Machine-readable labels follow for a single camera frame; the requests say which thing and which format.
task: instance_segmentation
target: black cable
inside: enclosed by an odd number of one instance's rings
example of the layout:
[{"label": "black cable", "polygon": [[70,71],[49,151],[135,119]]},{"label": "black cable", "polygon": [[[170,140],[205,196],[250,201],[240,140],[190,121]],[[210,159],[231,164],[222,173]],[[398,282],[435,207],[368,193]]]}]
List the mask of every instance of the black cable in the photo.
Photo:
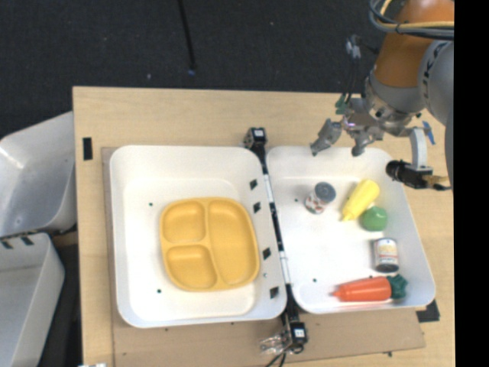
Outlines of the black cable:
[{"label": "black cable", "polygon": [[342,95],[344,97],[348,96],[351,92],[351,82],[353,81],[353,76],[354,76],[354,64],[353,63],[350,63],[349,64],[349,68],[348,68],[348,75],[346,77],[346,90],[342,93]]},{"label": "black cable", "polygon": [[369,44],[366,44],[365,42],[362,42],[362,45],[375,56],[377,56],[381,51],[379,47],[373,47]]},{"label": "black cable", "polygon": [[178,2],[178,8],[180,10],[180,17],[182,18],[183,31],[185,32],[186,45],[189,51],[189,58],[190,58],[189,74],[194,75],[195,70],[197,68],[197,64],[196,64],[195,54],[193,53],[193,45],[192,45],[192,38],[190,37],[189,23],[186,19],[186,12],[185,12],[185,6],[183,5],[183,0],[177,0],[177,2]]},{"label": "black cable", "polygon": [[[387,16],[382,15],[380,13],[380,8],[384,4],[384,2],[385,0],[370,0],[368,3],[369,5],[368,16],[376,28],[385,32],[397,32],[398,34],[412,35],[414,37],[423,37],[423,38],[441,40],[441,41],[454,40],[454,30],[455,30],[454,26],[447,27],[447,28],[440,28],[436,26],[401,28],[400,22],[390,19]],[[384,27],[382,24],[389,24],[389,25],[395,24],[396,27],[392,30]]]},{"label": "black cable", "polygon": [[351,75],[351,82],[349,84],[348,95],[346,96],[345,103],[350,102],[351,95],[355,91],[355,84],[357,83],[357,76],[358,76],[358,59],[354,59],[352,65],[353,65],[352,68],[353,74]]},{"label": "black cable", "polygon": [[271,367],[274,365],[274,363],[282,357],[282,360],[280,360],[279,367],[281,367],[285,363],[285,357],[287,356],[287,350],[285,349],[282,353],[279,353],[277,356],[275,356],[270,363],[268,363],[265,367]]},{"label": "black cable", "polygon": [[294,355],[299,355],[304,350],[304,345],[299,345],[297,348],[292,348],[291,351]]}]

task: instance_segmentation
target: black carpet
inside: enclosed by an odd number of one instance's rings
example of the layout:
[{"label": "black carpet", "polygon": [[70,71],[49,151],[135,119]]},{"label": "black carpet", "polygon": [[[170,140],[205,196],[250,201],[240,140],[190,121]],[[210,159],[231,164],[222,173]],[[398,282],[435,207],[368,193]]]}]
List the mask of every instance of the black carpet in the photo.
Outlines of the black carpet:
[{"label": "black carpet", "polygon": [[341,92],[346,37],[384,37],[368,1],[183,0],[192,76],[177,0],[0,0],[0,138],[71,110],[79,85]]}]

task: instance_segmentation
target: tin can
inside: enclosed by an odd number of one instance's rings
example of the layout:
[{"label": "tin can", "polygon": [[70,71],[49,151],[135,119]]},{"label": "tin can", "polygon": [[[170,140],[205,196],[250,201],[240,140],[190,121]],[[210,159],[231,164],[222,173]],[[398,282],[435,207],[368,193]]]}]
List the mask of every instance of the tin can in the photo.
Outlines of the tin can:
[{"label": "tin can", "polygon": [[319,182],[304,201],[307,210],[315,215],[324,211],[336,197],[335,188],[327,182]]},{"label": "tin can", "polygon": [[390,238],[381,238],[374,243],[375,270],[383,273],[399,270],[397,243]]}]

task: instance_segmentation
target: white tray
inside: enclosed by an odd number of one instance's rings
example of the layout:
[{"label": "white tray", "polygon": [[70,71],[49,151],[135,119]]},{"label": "white tray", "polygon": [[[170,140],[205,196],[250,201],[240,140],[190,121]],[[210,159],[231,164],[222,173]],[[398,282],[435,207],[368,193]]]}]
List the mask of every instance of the white tray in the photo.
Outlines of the white tray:
[{"label": "white tray", "polygon": [[[243,148],[126,146],[109,162],[118,311],[132,326],[266,320],[287,296],[267,189],[257,157]],[[250,182],[257,186],[251,189]],[[158,220],[166,205],[193,197],[237,200],[253,222],[261,267],[237,289],[183,291],[164,270]],[[254,212],[254,205],[260,210]],[[261,254],[269,248],[271,255]],[[270,297],[270,289],[278,294]]]},{"label": "white tray", "polygon": [[[435,284],[426,260],[403,185],[385,172],[392,160],[382,150],[367,148],[352,157],[350,148],[329,148],[313,157],[307,147],[272,148],[267,155],[270,182],[287,253],[293,295],[310,313],[348,310],[424,307],[435,297]],[[387,211],[387,228],[364,230],[359,221],[342,222],[341,210],[356,184],[375,180],[381,194],[374,204]],[[308,212],[304,199],[321,181],[329,182],[336,198],[324,213]],[[377,276],[374,270],[374,240],[397,241],[399,273],[408,280],[407,296],[397,302],[344,303],[331,293],[346,281]]]}]

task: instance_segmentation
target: wooden table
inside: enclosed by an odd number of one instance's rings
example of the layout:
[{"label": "wooden table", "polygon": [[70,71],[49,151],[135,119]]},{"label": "wooden table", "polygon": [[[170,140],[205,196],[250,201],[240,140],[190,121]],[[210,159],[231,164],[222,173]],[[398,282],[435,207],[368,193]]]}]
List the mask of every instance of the wooden table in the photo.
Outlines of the wooden table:
[{"label": "wooden table", "polygon": [[[327,117],[338,120],[338,94],[186,89],[75,87],[79,271],[83,361],[112,366],[266,365],[259,337],[279,320],[140,330],[118,315],[112,296],[112,259],[104,206],[102,149],[123,145],[239,145],[248,128],[265,127],[268,147],[308,145]],[[435,174],[447,175],[444,127],[427,112],[438,145],[429,148]],[[344,133],[337,146],[351,147]],[[409,140],[386,136],[373,145],[410,161]],[[439,322],[419,324],[414,309],[302,314],[311,340],[288,356],[301,367],[455,365],[454,231],[451,191],[406,188],[436,282]]]}]

